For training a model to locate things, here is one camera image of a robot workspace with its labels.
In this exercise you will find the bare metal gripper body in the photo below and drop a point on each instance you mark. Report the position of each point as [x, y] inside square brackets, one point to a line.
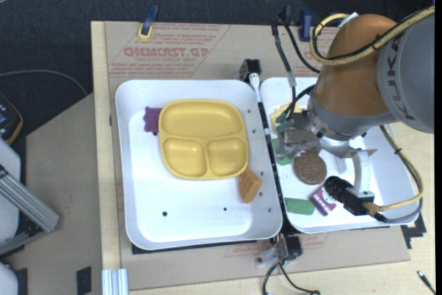
[302, 131]

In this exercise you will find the white plastic tray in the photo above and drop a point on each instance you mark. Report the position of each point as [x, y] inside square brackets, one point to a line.
[345, 221]
[193, 210]

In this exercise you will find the purple and white packet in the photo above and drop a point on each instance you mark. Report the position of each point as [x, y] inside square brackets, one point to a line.
[324, 202]

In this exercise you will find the orange waffle biscuit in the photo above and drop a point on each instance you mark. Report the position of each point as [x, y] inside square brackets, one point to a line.
[249, 186]

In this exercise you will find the brown round biscuit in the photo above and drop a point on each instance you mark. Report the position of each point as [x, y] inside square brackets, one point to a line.
[310, 167]

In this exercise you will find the purple grapes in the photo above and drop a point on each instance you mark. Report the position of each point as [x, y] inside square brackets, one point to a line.
[151, 119]

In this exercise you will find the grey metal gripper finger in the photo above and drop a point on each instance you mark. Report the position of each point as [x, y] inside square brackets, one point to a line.
[285, 150]
[301, 150]

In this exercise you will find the black cylinder on white bracket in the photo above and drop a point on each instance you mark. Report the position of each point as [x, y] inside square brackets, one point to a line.
[345, 191]

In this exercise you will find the green toy food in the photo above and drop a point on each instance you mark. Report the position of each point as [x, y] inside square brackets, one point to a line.
[284, 162]

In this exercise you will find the yellow divided plate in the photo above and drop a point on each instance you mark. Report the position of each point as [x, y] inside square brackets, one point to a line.
[202, 134]

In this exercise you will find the green rounded block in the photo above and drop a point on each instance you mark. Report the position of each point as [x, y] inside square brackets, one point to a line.
[299, 206]

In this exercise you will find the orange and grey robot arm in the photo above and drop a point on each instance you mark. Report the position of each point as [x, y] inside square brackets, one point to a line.
[359, 79]

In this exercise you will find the yellow flat toy food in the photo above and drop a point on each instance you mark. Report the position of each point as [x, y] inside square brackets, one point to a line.
[276, 115]

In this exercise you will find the thin black and white rod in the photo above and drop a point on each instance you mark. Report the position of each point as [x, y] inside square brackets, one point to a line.
[266, 129]

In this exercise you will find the brown cardboard board red print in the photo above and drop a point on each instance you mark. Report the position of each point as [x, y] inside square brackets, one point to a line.
[193, 269]

